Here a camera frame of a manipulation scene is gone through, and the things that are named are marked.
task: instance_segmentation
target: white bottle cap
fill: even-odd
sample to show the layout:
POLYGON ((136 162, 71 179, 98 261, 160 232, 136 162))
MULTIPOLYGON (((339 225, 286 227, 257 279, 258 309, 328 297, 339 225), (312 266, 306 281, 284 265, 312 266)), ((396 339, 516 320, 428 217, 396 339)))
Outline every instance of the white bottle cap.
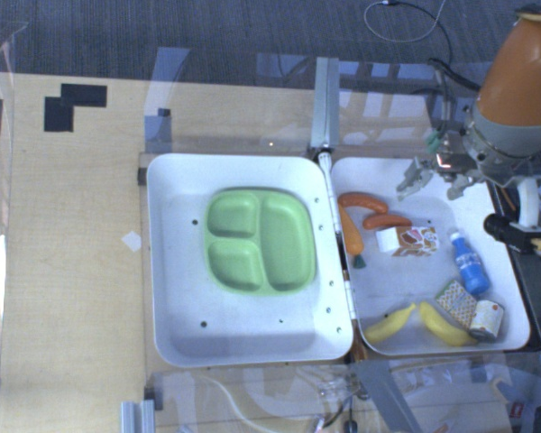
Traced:
POLYGON ((456 231, 456 232, 454 232, 454 233, 451 234, 451 238, 450 238, 450 239, 451 239, 451 242, 452 242, 452 241, 454 241, 455 239, 460 239, 461 237, 463 237, 463 236, 461 235, 461 233, 459 233, 459 231, 456 231))

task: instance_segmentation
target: white can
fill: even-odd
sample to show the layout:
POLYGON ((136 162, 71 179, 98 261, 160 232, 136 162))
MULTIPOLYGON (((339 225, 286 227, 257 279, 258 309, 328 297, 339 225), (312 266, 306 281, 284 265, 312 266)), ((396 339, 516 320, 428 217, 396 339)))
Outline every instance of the white can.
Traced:
POLYGON ((503 314, 505 309, 499 303, 487 299, 477 301, 469 334, 482 342, 494 342, 499 334, 503 314))

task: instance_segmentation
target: water bottle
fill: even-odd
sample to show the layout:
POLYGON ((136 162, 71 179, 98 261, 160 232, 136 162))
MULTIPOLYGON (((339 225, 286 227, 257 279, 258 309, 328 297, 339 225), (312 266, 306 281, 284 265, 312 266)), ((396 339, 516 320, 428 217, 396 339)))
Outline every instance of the water bottle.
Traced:
POLYGON ((491 284, 483 272, 477 253, 465 244, 465 238, 458 232, 451 235, 451 244, 454 245, 454 260, 467 291, 472 295, 479 295, 486 291, 491 284))

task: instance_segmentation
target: green plate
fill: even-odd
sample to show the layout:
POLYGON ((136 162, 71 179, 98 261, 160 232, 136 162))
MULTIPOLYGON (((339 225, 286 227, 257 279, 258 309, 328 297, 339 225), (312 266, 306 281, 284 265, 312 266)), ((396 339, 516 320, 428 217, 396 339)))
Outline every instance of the green plate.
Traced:
POLYGON ((307 209, 289 194, 265 189, 218 193, 206 211, 208 271, 224 289, 278 295, 315 277, 315 240, 307 209))

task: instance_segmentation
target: gray carpet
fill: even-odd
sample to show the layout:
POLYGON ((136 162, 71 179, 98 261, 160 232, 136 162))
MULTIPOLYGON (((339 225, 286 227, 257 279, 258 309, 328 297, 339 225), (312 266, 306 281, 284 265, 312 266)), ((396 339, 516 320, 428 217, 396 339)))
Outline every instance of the gray carpet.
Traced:
MULTIPOLYGON (((0 20, 26 21, 17 70, 113 78, 150 78, 158 47, 274 52, 375 62, 447 58, 435 30, 417 43, 369 33, 366 5, 379 0, 0 0, 0 20)), ((441 0, 406 0, 436 13, 441 0)), ((492 60, 513 10, 541 0, 449 0, 441 22, 454 62, 492 60)), ((405 7, 375 7, 370 21, 391 37, 413 37, 431 20, 405 7)))

